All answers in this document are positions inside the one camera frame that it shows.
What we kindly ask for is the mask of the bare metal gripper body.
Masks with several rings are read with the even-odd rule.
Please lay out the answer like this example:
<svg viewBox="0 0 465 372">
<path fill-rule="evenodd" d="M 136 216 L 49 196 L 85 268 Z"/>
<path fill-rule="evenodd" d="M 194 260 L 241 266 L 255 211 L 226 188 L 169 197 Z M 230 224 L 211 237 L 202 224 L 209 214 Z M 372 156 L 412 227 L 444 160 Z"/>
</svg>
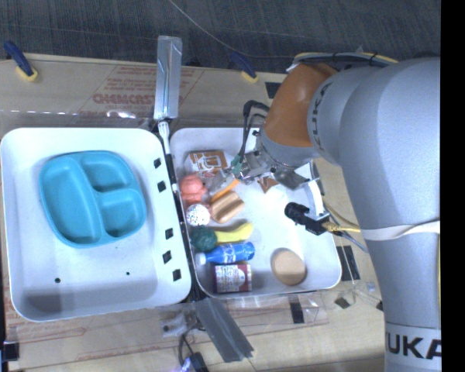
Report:
<svg viewBox="0 0 465 372">
<path fill-rule="evenodd" d="M 297 169 L 305 166 L 308 160 L 287 160 L 272 157 L 266 150 L 253 150 L 246 153 L 235 168 L 249 168 L 255 179 L 271 177 L 278 184 L 288 189 L 296 190 L 308 183 L 311 178 L 305 174 L 299 174 Z"/>
</svg>

